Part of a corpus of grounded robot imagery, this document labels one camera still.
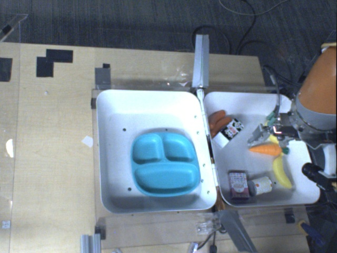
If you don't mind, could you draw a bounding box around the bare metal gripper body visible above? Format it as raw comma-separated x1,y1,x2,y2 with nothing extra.
269,112,308,143

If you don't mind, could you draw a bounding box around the orange carrot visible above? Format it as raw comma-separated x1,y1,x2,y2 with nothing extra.
248,143,291,157

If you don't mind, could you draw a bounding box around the black and white milk carton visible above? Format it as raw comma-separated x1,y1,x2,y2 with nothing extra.
212,118,245,149

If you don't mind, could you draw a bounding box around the white plastic tray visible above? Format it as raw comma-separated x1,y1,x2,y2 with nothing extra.
95,89,218,215
203,91,321,208

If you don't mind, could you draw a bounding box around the orange-red toy sausage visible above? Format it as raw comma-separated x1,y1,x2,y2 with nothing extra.
208,110,227,124
209,116,233,139

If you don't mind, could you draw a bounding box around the yellow banana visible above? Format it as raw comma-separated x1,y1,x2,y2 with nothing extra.
268,134,293,190

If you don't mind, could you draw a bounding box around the white can with grey cap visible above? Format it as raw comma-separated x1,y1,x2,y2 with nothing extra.
247,176,273,197

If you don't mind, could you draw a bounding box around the pink and maroon carton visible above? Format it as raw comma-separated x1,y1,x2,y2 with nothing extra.
227,170,251,201

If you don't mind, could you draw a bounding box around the blue divided plate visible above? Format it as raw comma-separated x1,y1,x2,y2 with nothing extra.
131,131,201,198

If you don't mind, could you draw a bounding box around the black cylinder on white bracket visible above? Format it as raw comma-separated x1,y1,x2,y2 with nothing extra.
301,143,337,192

